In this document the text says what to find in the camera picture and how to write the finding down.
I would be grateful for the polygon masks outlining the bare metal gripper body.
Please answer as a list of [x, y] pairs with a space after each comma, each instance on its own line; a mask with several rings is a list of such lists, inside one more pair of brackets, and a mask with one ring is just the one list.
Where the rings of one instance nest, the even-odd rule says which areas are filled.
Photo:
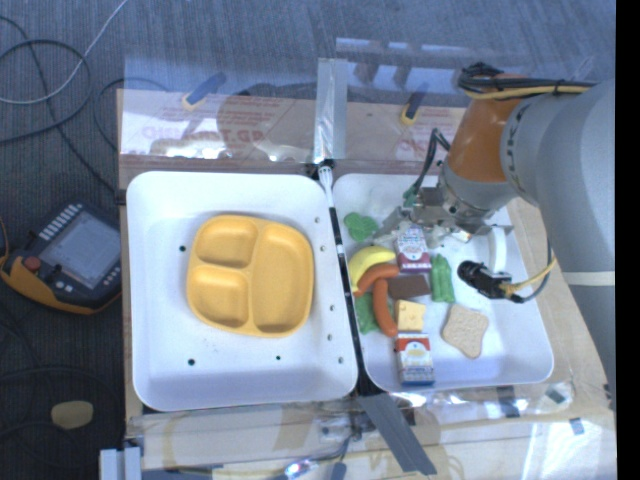
[[479, 232], [499, 209], [499, 185], [436, 185], [418, 190], [410, 219], [426, 228]]

